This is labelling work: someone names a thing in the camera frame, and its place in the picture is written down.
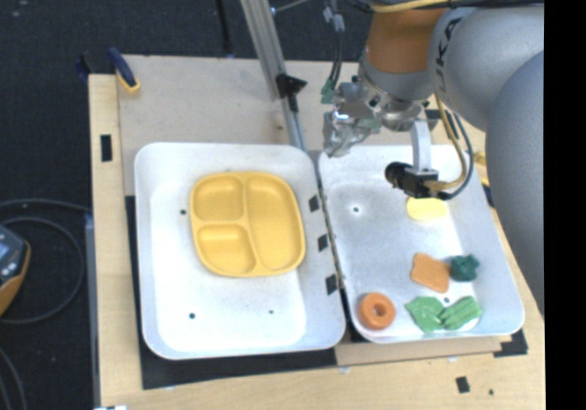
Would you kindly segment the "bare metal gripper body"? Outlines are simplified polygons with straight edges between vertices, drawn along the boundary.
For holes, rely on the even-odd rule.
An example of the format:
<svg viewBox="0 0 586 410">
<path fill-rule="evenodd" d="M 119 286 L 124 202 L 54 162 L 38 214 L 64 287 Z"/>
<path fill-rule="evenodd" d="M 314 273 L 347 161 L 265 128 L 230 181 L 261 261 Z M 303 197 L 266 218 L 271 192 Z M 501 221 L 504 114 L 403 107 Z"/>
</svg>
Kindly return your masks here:
<svg viewBox="0 0 586 410">
<path fill-rule="evenodd" d="M 408 131 L 423 108 L 423 100 L 396 97 L 368 81 L 344 82 L 333 93 L 337 115 L 348 124 L 394 132 Z"/>
</svg>

